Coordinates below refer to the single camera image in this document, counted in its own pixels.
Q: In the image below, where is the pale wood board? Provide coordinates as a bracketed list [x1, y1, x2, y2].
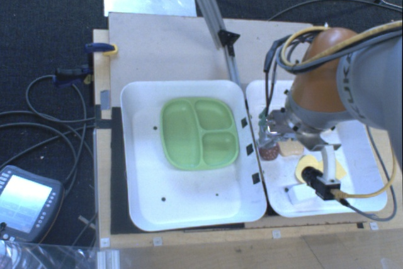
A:
[93, 11, 395, 249]

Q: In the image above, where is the white plastic tray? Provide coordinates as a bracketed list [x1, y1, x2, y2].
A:
[245, 79, 389, 219]
[120, 79, 268, 232]

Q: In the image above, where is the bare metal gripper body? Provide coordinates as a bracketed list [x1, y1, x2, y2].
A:
[266, 108, 310, 149]

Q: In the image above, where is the green divided plate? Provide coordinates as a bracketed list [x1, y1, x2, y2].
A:
[160, 97, 240, 172]

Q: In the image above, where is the red-brown sausage slice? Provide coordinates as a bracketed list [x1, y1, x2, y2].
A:
[259, 146, 281, 163]

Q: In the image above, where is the black cylinder on white bracket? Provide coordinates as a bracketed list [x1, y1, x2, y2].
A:
[301, 143, 343, 201]

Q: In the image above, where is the tan bread slice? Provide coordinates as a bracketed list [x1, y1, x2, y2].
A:
[278, 141, 305, 157]

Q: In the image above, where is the yellow cheese slice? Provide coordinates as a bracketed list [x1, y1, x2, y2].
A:
[295, 154, 348, 184]

